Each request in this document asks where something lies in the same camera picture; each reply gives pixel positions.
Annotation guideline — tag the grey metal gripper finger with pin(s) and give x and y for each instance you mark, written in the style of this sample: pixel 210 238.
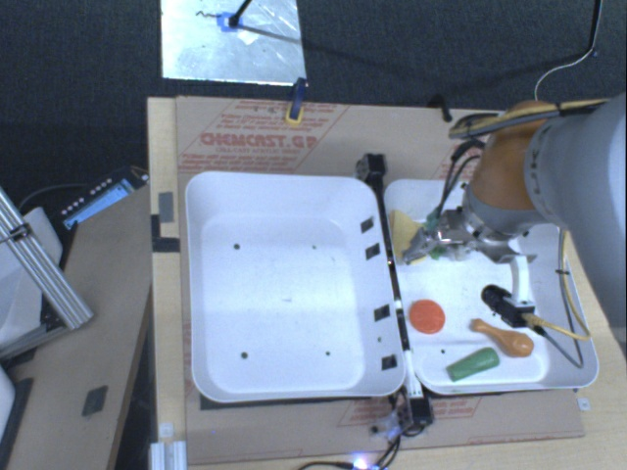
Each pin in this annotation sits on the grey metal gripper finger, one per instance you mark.
pixel 421 238
pixel 412 254

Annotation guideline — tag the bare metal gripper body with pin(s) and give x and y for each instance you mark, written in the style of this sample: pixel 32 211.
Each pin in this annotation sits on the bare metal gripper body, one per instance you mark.
pixel 458 230

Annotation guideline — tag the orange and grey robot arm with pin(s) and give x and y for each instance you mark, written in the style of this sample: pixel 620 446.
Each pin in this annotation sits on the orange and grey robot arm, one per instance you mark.
pixel 573 164

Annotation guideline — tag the yellow pizza slice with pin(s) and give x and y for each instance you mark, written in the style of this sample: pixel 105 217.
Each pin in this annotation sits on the yellow pizza slice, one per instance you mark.
pixel 401 228

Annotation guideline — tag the thin black and white rod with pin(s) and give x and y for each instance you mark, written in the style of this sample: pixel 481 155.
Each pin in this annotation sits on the thin black and white rod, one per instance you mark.
pixel 392 272

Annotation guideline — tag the white plastic tray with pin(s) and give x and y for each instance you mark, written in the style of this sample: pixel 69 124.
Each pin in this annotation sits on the white plastic tray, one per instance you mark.
pixel 470 287
pixel 284 287

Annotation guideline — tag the orange round biscuit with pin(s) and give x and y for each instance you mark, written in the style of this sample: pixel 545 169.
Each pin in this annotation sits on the orange round biscuit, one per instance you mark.
pixel 427 316

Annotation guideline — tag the brown chicken drumstick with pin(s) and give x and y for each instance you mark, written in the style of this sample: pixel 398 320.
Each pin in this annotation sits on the brown chicken drumstick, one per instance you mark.
pixel 509 341

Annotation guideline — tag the green cylinder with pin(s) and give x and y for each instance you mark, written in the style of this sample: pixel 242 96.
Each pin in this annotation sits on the green cylinder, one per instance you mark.
pixel 472 364

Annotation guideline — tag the brown cardboard board red print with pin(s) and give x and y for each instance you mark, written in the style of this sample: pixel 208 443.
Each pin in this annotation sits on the brown cardboard board red print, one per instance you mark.
pixel 274 135

